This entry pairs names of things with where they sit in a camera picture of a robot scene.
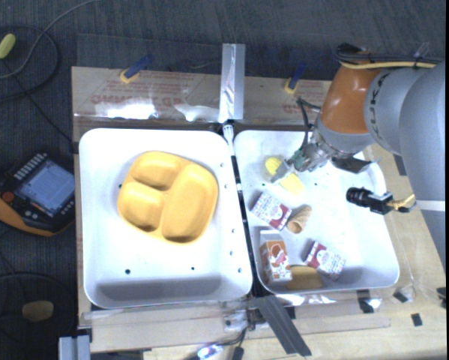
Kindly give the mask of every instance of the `red button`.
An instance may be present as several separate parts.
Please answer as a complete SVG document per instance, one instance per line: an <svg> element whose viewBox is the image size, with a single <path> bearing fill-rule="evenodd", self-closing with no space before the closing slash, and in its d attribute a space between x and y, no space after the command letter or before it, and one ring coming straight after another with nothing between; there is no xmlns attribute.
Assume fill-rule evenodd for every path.
<svg viewBox="0 0 449 360"><path fill-rule="evenodd" d="M14 200L14 193L12 192L4 192L1 196L1 198L6 202L6 203L11 203Z"/></svg>

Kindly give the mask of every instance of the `yellow bowl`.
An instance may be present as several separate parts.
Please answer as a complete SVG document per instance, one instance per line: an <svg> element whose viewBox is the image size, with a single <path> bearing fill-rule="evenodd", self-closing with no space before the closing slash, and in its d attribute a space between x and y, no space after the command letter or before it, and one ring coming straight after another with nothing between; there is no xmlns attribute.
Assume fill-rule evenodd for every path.
<svg viewBox="0 0 449 360"><path fill-rule="evenodd" d="M190 243L211 222L219 193L203 166L161 151L141 154L129 169L118 196L118 213L149 236Z"/></svg>

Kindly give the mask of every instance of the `device screen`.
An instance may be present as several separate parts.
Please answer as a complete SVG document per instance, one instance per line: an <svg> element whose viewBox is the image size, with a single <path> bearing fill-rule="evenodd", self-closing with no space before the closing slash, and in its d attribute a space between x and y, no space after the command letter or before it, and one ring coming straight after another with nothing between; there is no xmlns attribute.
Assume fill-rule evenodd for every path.
<svg viewBox="0 0 449 360"><path fill-rule="evenodd" d="M69 200L74 192L74 176L51 160L21 185L16 195L38 204L49 216Z"/></svg>

